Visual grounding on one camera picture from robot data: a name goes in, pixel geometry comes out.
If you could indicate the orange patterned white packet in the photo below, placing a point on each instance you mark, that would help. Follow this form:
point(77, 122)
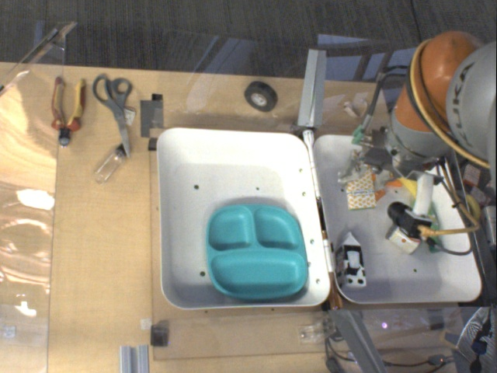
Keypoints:
point(362, 194)

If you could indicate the white plastic tray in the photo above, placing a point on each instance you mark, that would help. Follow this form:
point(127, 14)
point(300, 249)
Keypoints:
point(388, 278)
point(186, 216)

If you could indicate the red and yellow pliers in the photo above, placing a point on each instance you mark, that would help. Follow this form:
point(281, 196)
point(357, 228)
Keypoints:
point(75, 111)

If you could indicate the black tape roll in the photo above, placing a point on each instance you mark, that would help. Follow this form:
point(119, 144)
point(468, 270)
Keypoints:
point(261, 96)

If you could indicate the clear plastic bottle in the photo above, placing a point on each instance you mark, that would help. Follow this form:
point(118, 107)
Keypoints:
point(106, 167)

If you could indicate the grey scissors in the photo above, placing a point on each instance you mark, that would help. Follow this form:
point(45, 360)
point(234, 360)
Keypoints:
point(118, 107)

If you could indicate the yellow and orange packet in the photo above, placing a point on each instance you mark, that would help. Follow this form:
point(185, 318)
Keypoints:
point(407, 189)

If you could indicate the black cylinder on white bracket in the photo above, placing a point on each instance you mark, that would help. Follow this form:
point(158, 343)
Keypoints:
point(405, 216)

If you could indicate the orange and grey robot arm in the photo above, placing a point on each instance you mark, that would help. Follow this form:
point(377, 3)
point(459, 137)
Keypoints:
point(438, 72)

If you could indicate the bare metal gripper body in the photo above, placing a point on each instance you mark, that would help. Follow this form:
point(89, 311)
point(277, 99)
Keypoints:
point(378, 155)

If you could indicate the green packet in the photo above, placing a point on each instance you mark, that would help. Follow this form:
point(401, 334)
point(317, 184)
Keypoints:
point(434, 243)

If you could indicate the teal divided plate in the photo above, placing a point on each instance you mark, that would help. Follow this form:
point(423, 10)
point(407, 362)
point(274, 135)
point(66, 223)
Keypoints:
point(256, 262)

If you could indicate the black and white milk carton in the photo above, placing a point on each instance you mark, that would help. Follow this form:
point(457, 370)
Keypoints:
point(351, 260)

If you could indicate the small white box red print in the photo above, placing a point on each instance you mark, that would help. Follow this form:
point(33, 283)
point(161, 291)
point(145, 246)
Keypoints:
point(402, 243)

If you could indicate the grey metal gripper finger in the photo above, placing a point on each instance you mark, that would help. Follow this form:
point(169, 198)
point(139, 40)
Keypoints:
point(362, 161)
point(346, 173)

